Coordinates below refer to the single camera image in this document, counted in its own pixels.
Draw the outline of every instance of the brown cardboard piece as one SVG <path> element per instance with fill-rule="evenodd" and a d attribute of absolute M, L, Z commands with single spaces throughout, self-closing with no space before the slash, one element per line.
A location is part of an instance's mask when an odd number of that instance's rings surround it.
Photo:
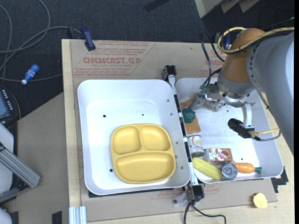
<path fill-rule="evenodd" d="M 156 79 L 166 65 L 175 65 L 176 80 L 183 77 L 207 77 L 208 67 L 201 45 L 177 42 L 94 41 L 96 50 L 87 51 L 83 40 L 71 40 L 71 62 L 78 144 L 81 204 L 87 207 L 89 222 L 182 212 L 185 207 L 173 207 L 172 198 L 181 188 L 142 193 L 89 197 L 84 181 L 84 162 L 77 88 L 87 79 Z M 206 44 L 213 70 L 223 64 Z M 245 182 L 224 182 L 203 185 L 205 198 L 201 210 L 251 204 L 257 192 L 269 202 L 277 201 L 270 179 Z"/>

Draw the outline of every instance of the yellow plate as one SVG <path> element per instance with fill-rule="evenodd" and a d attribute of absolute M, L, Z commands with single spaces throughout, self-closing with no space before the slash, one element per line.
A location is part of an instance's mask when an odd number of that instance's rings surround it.
<path fill-rule="evenodd" d="M 169 134 L 159 125 L 118 127 L 111 137 L 111 152 L 117 175 L 128 183 L 158 182 L 176 169 Z"/>

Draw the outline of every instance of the white can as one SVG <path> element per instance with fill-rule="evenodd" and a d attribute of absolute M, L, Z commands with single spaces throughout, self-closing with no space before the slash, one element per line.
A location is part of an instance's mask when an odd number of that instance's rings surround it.
<path fill-rule="evenodd" d="M 189 136 L 188 144 L 189 144 L 191 157 L 201 157 L 205 154 L 200 135 L 196 134 L 196 135 Z"/>

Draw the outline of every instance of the black electronic device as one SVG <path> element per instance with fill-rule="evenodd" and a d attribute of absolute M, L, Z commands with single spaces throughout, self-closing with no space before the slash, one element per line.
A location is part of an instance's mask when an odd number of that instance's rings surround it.
<path fill-rule="evenodd" d="M 0 122 L 9 127 L 19 117 L 19 106 L 13 93 L 4 84 L 0 84 Z"/>

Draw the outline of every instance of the yellow corn cob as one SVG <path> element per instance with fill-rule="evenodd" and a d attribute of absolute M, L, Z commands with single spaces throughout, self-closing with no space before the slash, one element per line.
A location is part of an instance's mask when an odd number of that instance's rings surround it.
<path fill-rule="evenodd" d="M 214 178 L 214 179 L 221 179 L 222 172 L 213 164 L 201 159 L 201 158 L 192 158 L 193 166 L 199 170 L 200 172 L 204 173 L 205 175 Z"/>

